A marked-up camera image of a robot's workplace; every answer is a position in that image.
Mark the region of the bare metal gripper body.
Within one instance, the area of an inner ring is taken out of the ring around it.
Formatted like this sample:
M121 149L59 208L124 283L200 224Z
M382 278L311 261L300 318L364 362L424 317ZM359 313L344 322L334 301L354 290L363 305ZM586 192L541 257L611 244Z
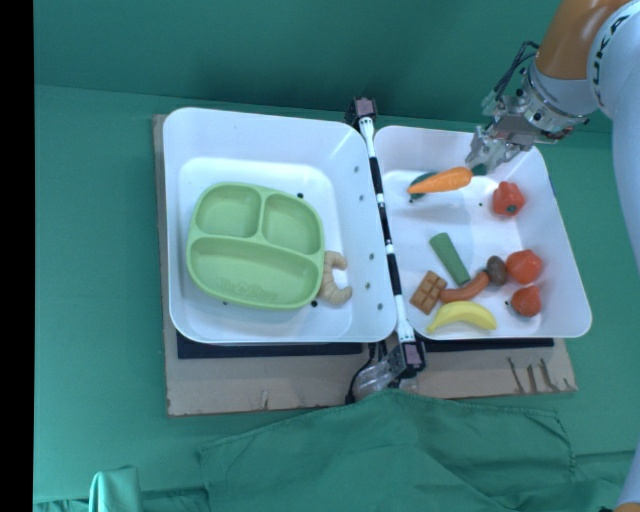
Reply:
M588 87L584 80L523 74L509 92L501 80L483 101L490 121L483 135L507 146L529 148L553 144L588 121Z

